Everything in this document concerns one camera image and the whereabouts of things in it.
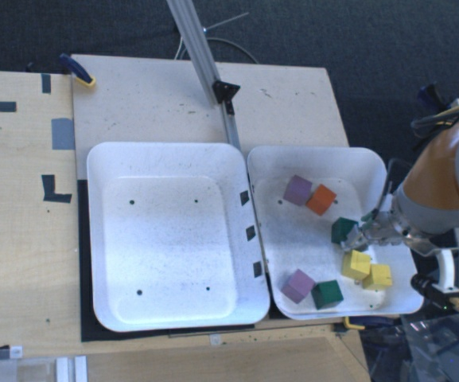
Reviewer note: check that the green cube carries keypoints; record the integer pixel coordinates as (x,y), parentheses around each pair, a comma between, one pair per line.
(340,229)
(327,295)

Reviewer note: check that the purple cube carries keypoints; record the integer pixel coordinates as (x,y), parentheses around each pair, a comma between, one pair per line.
(296,189)
(297,287)

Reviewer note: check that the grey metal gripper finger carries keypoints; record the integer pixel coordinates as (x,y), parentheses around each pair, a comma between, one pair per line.
(355,233)
(351,246)

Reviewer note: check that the yellow cube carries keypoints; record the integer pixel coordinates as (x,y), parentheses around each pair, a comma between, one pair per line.
(378,277)
(355,265)

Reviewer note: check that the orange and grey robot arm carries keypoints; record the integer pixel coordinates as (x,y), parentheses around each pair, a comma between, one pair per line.
(432,181)

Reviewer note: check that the orange cube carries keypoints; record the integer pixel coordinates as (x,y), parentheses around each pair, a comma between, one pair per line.
(320,200)

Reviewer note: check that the white plastic tray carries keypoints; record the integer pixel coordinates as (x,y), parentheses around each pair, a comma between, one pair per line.
(169,245)
(304,249)

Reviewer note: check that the pale wood board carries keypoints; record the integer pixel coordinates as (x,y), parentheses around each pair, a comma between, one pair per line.
(153,102)

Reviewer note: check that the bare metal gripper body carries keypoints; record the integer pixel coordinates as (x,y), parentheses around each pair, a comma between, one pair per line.
(388,231)

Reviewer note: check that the black cylinder on white bracket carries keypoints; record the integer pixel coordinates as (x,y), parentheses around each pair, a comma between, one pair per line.
(446,271)

